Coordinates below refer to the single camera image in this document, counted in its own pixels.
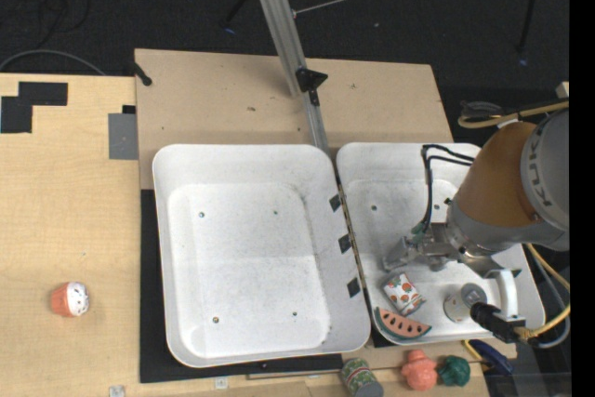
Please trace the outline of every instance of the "black floor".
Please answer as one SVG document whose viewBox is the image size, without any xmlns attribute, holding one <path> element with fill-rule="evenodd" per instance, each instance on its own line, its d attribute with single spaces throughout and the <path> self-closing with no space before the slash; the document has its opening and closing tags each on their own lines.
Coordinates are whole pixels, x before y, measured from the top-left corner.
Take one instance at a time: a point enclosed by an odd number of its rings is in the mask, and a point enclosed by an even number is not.
<svg viewBox="0 0 595 397">
<path fill-rule="evenodd" d="M 108 74 L 129 74 L 139 47 L 275 55 L 258 0 L 246 0 L 229 19 L 238 1 L 0 0 L 0 64 L 38 48 L 76 55 Z M 300 10 L 331 0 L 289 1 Z M 535 0 L 520 55 L 528 5 L 529 0 L 347 0 L 299 14 L 296 22 L 307 57 L 431 65 L 456 141 L 482 145 L 489 131 L 456 124 L 461 100 L 523 106 L 554 99 L 556 86 L 569 80 L 570 0 Z M 221 26 L 226 18 L 227 30 Z M 94 73 L 50 55 L 23 57 L 4 70 Z M 562 257 L 567 265 L 568 257 Z M 559 357 L 539 365 L 545 372 L 568 371 L 569 356 Z"/>
</svg>

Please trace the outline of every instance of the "plush watermelon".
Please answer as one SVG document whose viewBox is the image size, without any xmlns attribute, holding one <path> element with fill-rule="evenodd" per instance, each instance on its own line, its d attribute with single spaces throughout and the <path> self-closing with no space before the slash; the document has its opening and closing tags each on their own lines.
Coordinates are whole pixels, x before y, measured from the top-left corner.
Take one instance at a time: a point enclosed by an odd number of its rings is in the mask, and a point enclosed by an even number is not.
<svg viewBox="0 0 595 397">
<path fill-rule="evenodd" d="M 396 312 L 383 310 L 382 308 L 376 308 L 374 315 L 382 330 L 395 339 L 415 339 L 428 334 L 431 330 L 429 324 L 405 318 Z"/>
</svg>

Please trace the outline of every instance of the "wooden table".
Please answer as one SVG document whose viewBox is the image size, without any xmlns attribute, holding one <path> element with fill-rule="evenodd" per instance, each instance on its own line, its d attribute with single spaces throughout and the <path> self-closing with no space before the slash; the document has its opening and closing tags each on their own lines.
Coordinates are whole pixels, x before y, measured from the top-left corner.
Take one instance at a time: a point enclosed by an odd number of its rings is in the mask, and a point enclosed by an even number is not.
<svg viewBox="0 0 595 397">
<path fill-rule="evenodd" d="M 252 64 L 249 57 L 245 61 Z M 400 125 L 401 133 L 410 135 L 409 125 L 437 122 L 442 126 L 424 140 L 451 140 L 431 69 L 419 65 L 416 74 L 416 84 L 403 80 L 407 87 L 401 91 L 412 88 L 424 117 L 411 116 Z M 146 397 L 347 396 L 337 372 L 228 377 L 227 390 L 215 390 L 213 378 L 139 383 L 139 161 L 110 160 L 108 141 L 108 114 L 137 103 L 137 81 L 0 74 L 4 97 L 17 96 L 19 82 L 68 83 L 67 106 L 33 106 L 31 134 L 0 134 L 0 395 L 105 397 L 110 386 L 123 385 L 126 396 Z M 399 91 L 398 74 L 385 81 Z M 396 101 L 391 106 L 398 109 L 411 103 L 412 94 L 394 98 L 377 92 L 377 97 Z M 324 109 L 330 125 L 334 108 L 329 104 Z M 395 137 L 398 134 L 388 135 L 390 140 Z M 344 142 L 365 139 L 365 127 L 353 137 L 342 137 Z M 87 285 L 90 309 L 80 318 L 59 317 L 51 312 L 50 293 L 74 280 Z M 513 347 L 492 344 L 514 357 Z M 470 357 L 458 342 L 423 348 L 435 359 L 448 354 Z M 407 389 L 398 370 L 406 351 L 366 346 L 353 356 L 368 359 L 385 395 L 396 395 Z M 464 389 L 442 385 L 419 395 L 488 395 L 479 364 L 471 370 Z"/>
</svg>

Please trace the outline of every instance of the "black bracket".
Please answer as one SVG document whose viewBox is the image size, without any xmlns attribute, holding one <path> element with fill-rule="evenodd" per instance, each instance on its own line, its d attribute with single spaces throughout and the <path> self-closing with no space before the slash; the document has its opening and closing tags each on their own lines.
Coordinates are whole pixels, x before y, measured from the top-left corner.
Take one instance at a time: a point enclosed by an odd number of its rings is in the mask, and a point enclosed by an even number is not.
<svg viewBox="0 0 595 397">
<path fill-rule="evenodd" d="M 324 80 L 328 78 L 328 74 L 313 72 L 307 68 L 298 68 L 296 71 L 296 78 L 301 92 L 308 92 L 310 94 L 310 103 L 314 106 L 320 106 L 316 89 L 324 83 Z"/>
</svg>

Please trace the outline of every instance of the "blue tool handle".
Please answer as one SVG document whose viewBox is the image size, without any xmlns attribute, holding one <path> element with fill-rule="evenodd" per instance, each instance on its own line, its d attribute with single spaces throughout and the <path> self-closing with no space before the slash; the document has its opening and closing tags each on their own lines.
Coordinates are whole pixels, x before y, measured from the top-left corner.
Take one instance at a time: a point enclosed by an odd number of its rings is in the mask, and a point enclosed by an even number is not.
<svg viewBox="0 0 595 397">
<path fill-rule="evenodd" d="M 479 339 L 470 339 L 469 344 L 476 350 L 487 363 L 501 376 L 512 376 L 512 364 L 501 352 Z"/>
</svg>

